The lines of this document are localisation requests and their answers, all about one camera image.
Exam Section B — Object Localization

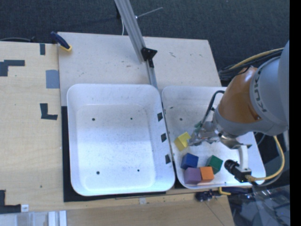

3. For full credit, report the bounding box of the green cube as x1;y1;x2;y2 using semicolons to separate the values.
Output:
206;155;223;175

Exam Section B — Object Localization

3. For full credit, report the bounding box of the black cylinder on white bracket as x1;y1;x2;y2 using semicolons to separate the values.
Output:
224;144;253;183

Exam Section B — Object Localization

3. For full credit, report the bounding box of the purple cube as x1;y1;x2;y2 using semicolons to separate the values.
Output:
183;167;202;185

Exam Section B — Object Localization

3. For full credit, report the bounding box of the yellow cube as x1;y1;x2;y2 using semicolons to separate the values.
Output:
174;131;191;152

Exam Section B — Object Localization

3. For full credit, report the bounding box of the blue cube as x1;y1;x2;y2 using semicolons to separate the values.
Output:
180;153;199;170

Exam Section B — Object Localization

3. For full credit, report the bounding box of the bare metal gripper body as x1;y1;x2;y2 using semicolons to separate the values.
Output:
194;121;238;149

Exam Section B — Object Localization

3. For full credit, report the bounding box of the orange cube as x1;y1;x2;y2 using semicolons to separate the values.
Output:
199;166;215;182

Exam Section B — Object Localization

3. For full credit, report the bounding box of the white plastic tray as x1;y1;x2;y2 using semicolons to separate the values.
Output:
161;85;267;190
66;83;176;197

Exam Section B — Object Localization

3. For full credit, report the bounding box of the pale wood board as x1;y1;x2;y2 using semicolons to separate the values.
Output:
57;31;223;107

